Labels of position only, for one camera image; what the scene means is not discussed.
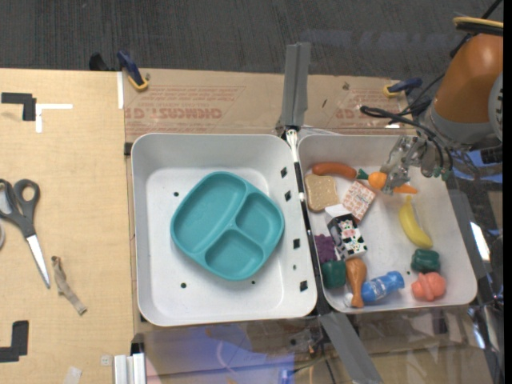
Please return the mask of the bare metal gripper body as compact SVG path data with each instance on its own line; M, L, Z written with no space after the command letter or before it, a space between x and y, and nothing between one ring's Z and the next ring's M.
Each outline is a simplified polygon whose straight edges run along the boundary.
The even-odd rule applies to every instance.
M426 148L426 140L423 138L409 135L399 136L389 153L388 171L408 170L411 166L420 167Z

